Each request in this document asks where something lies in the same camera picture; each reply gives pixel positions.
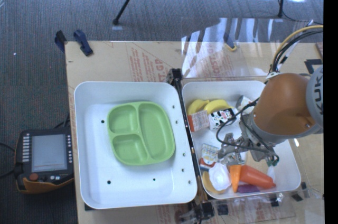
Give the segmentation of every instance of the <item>dark floor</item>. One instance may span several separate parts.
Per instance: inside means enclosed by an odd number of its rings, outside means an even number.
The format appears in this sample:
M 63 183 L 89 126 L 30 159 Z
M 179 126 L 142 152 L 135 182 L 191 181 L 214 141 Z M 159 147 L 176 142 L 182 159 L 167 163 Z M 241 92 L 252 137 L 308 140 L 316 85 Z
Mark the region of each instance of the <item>dark floor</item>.
M 202 31 L 224 18 L 258 18 L 269 26 L 281 13 L 281 0 L 130 0 L 113 25 L 124 1 L 0 0 L 0 142 L 15 147 L 21 131 L 53 128 L 65 119 L 64 54 L 54 42 L 59 30 L 69 41 L 77 29 L 88 40 L 181 41 L 195 33 L 205 36 Z M 283 0 L 282 19 L 323 24 L 323 9 L 324 0 Z M 204 40 L 215 41 L 224 30 L 211 30 Z M 282 27 L 273 31 L 265 41 L 282 41 L 291 33 Z M 243 35 L 241 41 L 252 41 Z M 304 41 L 323 41 L 323 34 Z M 13 163 L 14 153 L 0 146 L 0 174 Z M 74 185 L 22 195 L 12 174 L 0 183 L 1 223 L 77 223 Z

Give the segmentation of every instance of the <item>yellow banana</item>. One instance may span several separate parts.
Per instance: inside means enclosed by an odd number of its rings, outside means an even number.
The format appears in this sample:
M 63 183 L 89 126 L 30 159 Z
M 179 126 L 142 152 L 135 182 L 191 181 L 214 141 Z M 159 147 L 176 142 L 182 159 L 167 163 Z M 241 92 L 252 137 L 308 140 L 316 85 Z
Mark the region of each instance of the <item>yellow banana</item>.
M 202 100 L 202 99 L 196 99 L 194 100 L 189 106 L 188 109 L 186 110 L 187 115 L 194 114 L 202 108 L 207 105 L 210 101 L 209 100 Z
M 216 99 L 206 104 L 203 109 L 206 110 L 206 112 L 209 115 L 213 112 L 228 109 L 228 108 L 233 108 L 233 107 L 231 107 L 224 99 Z

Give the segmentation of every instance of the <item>emergency stop button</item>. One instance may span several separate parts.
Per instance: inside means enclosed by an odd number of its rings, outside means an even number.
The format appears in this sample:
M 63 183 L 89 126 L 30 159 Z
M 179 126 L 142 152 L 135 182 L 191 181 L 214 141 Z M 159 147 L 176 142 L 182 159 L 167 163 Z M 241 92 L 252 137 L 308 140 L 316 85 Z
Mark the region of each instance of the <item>emergency stop button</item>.
M 39 178 L 39 175 L 37 173 L 31 173 L 31 175 L 29 176 L 29 179 L 31 181 L 37 181 Z

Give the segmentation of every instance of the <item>green plate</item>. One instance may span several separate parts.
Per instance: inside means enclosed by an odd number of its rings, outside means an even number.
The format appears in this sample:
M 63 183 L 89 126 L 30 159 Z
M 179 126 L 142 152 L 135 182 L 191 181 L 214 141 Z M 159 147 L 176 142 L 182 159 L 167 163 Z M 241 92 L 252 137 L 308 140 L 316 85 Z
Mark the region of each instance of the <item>green plate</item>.
M 150 101 L 112 108 L 107 117 L 108 135 L 115 157 L 127 165 L 147 165 L 169 159 L 175 139 L 167 113 Z

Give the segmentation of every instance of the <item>yellow cable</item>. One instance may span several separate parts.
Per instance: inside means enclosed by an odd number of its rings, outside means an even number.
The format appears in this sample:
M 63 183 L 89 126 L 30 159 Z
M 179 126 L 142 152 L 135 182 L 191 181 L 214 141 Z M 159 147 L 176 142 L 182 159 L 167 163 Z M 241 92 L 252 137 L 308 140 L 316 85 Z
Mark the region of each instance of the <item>yellow cable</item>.
M 283 48 L 283 46 L 285 45 L 285 43 L 287 41 L 289 41 L 293 36 L 295 36 L 297 33 L 299 32 L 303 32 L 303 31 L 306 31 L 306 30 L 310 30 L 310 29 L 323 29 L 324 26 L 323 25 L 313 25 L 313 26 L 308 26 L 308 27 L 303 27 L 295 32 L 293 32 L 292 34 L 290 34 L 287 38 L 284 39 L 284 41 L 279 45 L 275 55 L 274 55 L 274 58 L 277 56 L 278 52 Z

